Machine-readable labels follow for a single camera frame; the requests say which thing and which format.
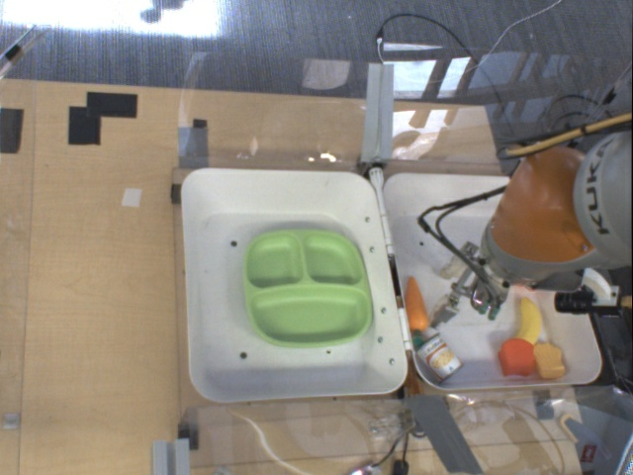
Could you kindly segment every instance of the green plate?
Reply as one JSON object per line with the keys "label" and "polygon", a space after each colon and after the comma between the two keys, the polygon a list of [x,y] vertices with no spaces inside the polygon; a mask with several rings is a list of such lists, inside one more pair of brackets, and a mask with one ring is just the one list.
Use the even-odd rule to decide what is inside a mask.
{"label": "green plate", "polygon": [[372,322],[360,252],[347,237],[329,231],[256,237],[246,250],[244,292],[257,333],[283,346],[345,343]]}

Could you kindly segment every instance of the yellow cable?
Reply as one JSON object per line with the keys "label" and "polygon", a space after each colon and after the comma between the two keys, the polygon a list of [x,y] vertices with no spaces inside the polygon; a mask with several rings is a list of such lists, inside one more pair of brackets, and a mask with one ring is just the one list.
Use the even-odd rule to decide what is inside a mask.
{"label": "yellow cable", "polygon": [[608,129],[609,127],[615,127],[616,125],[628,123],[631,121],[631,117],[631,113],[627,113],[624,115],[616,116],[614,118],[609,118],[608,120],[602,120],[601,122],[592,123],[590,125],[587,125],[586,127],[580,127],[578,129],[573,129],[572,131],[564,132],[557,136],[553,136],[552,138],[549,138],[545,141],[537,142],[536,144],[518,147],[515,149],[509,149],[506,154],[507,156],[511,157],[519,157],[525,156],[526,154],[535,153],[537,151],[542,151],[543,149],[547,149],[548,147],[571,141],[572,139],[579,138],[585,134],[599,132],[604,129]]}

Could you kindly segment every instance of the wooden table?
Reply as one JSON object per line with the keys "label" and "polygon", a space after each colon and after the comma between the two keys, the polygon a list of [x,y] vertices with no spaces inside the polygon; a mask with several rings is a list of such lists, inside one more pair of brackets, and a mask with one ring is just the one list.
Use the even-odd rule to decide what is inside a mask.
{"label": "wooden table", "polygon": [[[6,286],[0,295],[3,319],[12,319],[6,329],[0,326],[0,414],[22,413],[20,429],[0,430],[0,473],[149,473],[152,443],[174,439],[189,399],[181,399],[179,368],[186,368],[179,364],[170,199],[178,127],[207,120],[215,166],[348,168],[360,149],[363,101],[8,80],[0,88],[5,107],[25,110],[23,147],[0,161],[3,222],[9,211],[23,217],[22,233],[5,231],[12,242],[2,246],[0,278],[17,275],[24,284],[11,297]],[[68,145],[68,108],[85,106],[88,91],[135,93],[137,117],[103,118],[101,145]],[[428,109],[397,106],[419,118]],[[462,109],[462,122],[470,123],[459,127],[459,114],[447,114],[452,140],[440,136],[418,170],[498,172],[490,130],[479,122],[483,109]],[[337,162],[327,163],[328,155]],[[123,205],[127,189],[141,190],[137,207]],[[234,474],[345,473],[380,456],[386,444],[368,439],[364,425],[347,445],[346,421],[354,421],[357,409],[340,403],[311,405],[309,421],[294,415],[294,404],[276,405],[266,417],[257,417],[262,411],[256,407],[233,410],[245,414],[240,420],[226,420],[220,406],[204,414],[207,432],[230,438],[250,463],[231,466]],[[523,438],[525,466],[545,449],[554,466],[556,451],[562,452],[567,473],[574,473],[571,442],[551,432],[539,443],[540,433],[526,424],[516,423],[518,432],[506,439],[493,432],[493,423],[484,427],[488,436],[478,429],[472,434],[476,455],[503,466]],[[339,454],[319,459],[293,443],[301,431],[325,440],[331,435]],[[410,449],[411,466],[423,466],[411,474],[442,472],[426,440]],[[274,462],[278,454],[291,460]]]}

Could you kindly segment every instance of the white tray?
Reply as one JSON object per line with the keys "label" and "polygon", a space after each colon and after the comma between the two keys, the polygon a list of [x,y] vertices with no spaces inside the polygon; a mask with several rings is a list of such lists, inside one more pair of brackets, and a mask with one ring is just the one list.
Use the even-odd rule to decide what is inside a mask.
{"label": "white tray", "polygon": [[[385,198],[401,283],[406,286],[413,276],[420,287],[429,314],[440,298],[450,292],[450,281],[439,270],[451,253],[418,226],[417,217],[431,206],[480,194],[502,186],[506,178],[439,174],[397,174],[385,185]],[[486,223],[497,206],[498,198],[472,205],[448,216],[442,229],[460,247],[466,240],[479,245]],[[530,377],[504,377],[497,359],[500,345],[516,332],[517,296],[533,298],[543,317],[542,341],[561,347],[567,374],[556,380]],[[494,322],[479,315],[466,298],[460,313],[440,326],[447,344],[464,367],[438,383],[420,360],[415,361],[420,375],[430,385],[450,392],[475,389],[507,389],[554,385],[587,384],[597,378],[601,368],[600,351],[587,316],[559,314],[554,309],[554,293],[528,292],[512,287],[507,301]]]}
{"label": "white tray", "polygon": [[[227,403],[385,394],[402,385],[407,360],[368,181],[344,172],[201,169],[183,184],[182,210],[189,368],[200,394]],[[254,237],[281,229],[332,230],[358,246],[373,302],[365,334],[323,348],[282,347],[257,335],[244,304],[244,251]]]}

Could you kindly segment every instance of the sink basin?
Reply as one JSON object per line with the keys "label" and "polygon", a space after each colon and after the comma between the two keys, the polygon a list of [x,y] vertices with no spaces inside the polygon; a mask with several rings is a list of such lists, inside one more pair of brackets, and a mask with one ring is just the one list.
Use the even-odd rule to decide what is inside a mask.
{"label": "sink basin", "polygon": [[293,347],[340,344],[372,321],[358,248],[330,231],[275,231],[256,237],[244,261],[246,309],[267,341]]}

